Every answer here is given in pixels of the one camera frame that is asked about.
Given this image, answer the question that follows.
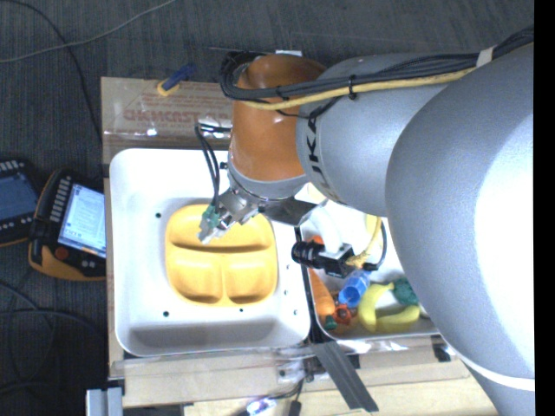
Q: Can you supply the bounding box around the orange carrot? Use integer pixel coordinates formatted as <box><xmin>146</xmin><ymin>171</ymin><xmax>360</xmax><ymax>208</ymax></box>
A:
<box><xmin>309</xmin><ymin>268</ymin><xmax>338</xmax><ymax>331</ymax></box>

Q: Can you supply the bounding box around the white plastic tray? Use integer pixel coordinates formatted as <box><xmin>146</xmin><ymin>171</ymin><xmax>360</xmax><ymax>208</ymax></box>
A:
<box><xmin>108</xmin><ymin>146</ymin><xmax>312</xmax><ymax>359</ymax></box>
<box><xmin>297</xmin><ymin>197</ymin><xmax>442</xmax><ymax>342</ymax></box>

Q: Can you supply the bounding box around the green broccoli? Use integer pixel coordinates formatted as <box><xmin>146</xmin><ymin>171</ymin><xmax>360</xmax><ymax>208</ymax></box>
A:
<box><xmin>391</xmin><ymin>276</ymin><xmax>420</xmax><ymax>308</ymax></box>

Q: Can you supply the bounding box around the brown cardboard board red print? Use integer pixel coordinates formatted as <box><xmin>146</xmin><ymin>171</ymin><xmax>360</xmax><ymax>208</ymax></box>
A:
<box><xmin>100</xmin><ymin>75</ymin><xmax>500</xmax><ymax>409</ymax></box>

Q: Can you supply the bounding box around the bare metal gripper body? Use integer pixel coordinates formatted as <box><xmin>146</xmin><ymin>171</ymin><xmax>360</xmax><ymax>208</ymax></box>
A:
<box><xmin>218</xmin><ymin>187</ymin><xmax>318</xmax><ymax>228</ymax></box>

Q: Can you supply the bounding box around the clear plastic bottle blue cap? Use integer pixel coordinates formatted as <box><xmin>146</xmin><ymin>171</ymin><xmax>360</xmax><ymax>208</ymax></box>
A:
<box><xmin>337</xmin><ymin>270</ymin><xmax>372</xmax><ymax>309</ymax></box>

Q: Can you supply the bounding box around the yellow divided plate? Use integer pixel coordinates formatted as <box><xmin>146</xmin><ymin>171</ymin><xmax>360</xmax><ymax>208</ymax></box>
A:
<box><xmin>164</xmin><ymin>203</ymin><xmax>279</xmax><ymax>308</ymax></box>

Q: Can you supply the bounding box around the yellow banana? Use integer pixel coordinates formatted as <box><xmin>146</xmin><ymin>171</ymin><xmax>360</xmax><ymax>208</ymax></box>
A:
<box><xmin>356</xmin><ymin>281</ymin><xmax>422</xmax><ymax>334</ymax></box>

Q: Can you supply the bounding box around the black cylinder on white bracket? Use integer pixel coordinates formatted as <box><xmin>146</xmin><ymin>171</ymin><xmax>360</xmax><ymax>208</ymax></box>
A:
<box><xmin>291</xmin><ymin>204</ymin><xmax>356</xmax><ymax>279</ymax></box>

